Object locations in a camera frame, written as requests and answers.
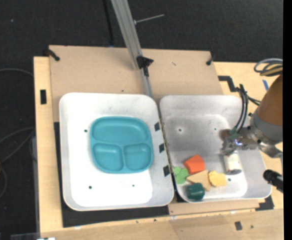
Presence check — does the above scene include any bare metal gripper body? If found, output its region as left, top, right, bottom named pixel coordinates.
left=232, top=129, right=261, bottom=152

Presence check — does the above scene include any blue divided plate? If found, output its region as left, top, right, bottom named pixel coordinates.
left=89, top=115, right=154, bottom=175

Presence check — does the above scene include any green broccoli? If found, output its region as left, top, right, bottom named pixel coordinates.
left=173, top=166, right=190, bottom=185

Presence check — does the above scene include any white plastic tray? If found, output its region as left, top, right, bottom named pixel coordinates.
left=59, top=91, right=175, bottom=212
left=158, top=94, right=272, bottom=204

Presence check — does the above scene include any yellow biscuit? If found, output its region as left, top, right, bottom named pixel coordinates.
left=208, top=170, right=227, bottom=188

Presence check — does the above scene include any brown cardboard board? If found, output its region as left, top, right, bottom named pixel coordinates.
left=48, top=44, right=261, bottom=216

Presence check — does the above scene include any tan pizza slice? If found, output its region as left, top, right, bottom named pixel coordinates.
left=186, top=169, right=212, bottom=192

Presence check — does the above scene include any dark green cube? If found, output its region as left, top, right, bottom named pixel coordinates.
left=186, top=182, right=206, bottom=201

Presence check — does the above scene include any white can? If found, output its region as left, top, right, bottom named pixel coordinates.
left=222, top=152, right=243, bottom=176

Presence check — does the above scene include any orange carrot chunk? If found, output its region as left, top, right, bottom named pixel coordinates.
left=183, top=154, right=206, bottom=175

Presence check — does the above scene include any black cylinder on white bracket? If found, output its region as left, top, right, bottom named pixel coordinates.
left=258, top=142, right=283, bottom=194

